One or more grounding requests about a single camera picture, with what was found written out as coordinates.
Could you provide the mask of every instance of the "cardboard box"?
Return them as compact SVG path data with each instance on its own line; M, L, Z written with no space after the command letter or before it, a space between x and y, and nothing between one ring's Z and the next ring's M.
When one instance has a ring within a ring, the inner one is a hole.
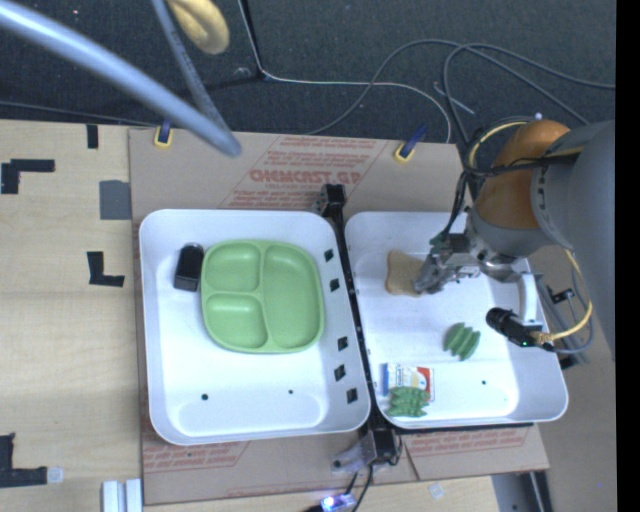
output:
M182 130L165 150L153 145L153 135L129 131L145 504L343 489L351 475L334 473L331 462L358 441L357 432L196 447L173 446L155 434L146 396L138 229L146 215L164 208L314 211L325 183L345 186L347 218L367 210L449 211L461 172L455 146L418 144L413 158L399 164L393 159L399 141L239 133L243 154L234 159ZM535 425L403 439L399 464L378 472L374 484L548 467Z

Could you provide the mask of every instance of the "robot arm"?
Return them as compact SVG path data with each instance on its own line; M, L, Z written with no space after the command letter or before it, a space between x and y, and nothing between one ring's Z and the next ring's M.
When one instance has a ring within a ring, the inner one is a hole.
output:
M509 172L500 172L505 166ZM514 263L558 244L575 253L615 354L614 122L575 130L552 121L527 123L493 169L496 175L480 189L464 232L449 233L447 226L431 240L415 291L437 293L450 281L480 273L515 282L520 274Z

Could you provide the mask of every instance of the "black hole in tray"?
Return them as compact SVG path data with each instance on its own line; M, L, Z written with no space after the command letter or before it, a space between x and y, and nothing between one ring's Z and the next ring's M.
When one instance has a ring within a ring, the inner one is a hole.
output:
M347 372L344 369L344 365L343 364L341 364L335 370L333 370L333 375L336 378L336 382L338 382L340 379L342 379L346 374L347 374Z
M355 402L358 399L358 390L356 388L347 391L347 403Z

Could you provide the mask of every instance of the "white tray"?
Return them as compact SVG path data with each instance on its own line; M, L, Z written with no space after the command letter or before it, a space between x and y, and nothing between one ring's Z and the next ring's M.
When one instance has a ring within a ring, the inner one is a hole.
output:
M383 365L398 363L433 370L434 400L422 418L387 419L402 428L423 429L551 421L568 404L555 354L520 348L489 328L485 315L499 306L519 311L518 286L481 275L449 283L444 291L419 298L385 289L387 254L400 250L424 259L429 240L449 219L447 213L359 213L346 226L349 257L367 347L377 406L383 395ZM461 232L464 215L454 225ZM521 270L527 270L526 264ZM538 304L538 319L544 322ZM461 362L442 349L447 329L464 322L481 332L480 345Z
M292 354L225 350L207 334L198 293L177 290L180 249L226 240L297 245L315 260L325 329ZM333 257L326 261L326 251ZM352 431L371 402L333 228L308 212L160 210L140 227L149 407L155 430L192 445ZM340 287L331 292L330 282Z

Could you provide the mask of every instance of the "green divided plate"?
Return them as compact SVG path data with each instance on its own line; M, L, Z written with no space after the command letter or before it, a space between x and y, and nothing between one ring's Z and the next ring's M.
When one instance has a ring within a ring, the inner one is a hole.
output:
M324 330L316 263L294 245L263 240L216 244L202 262L200 290L207 332L230 350L297 352Z

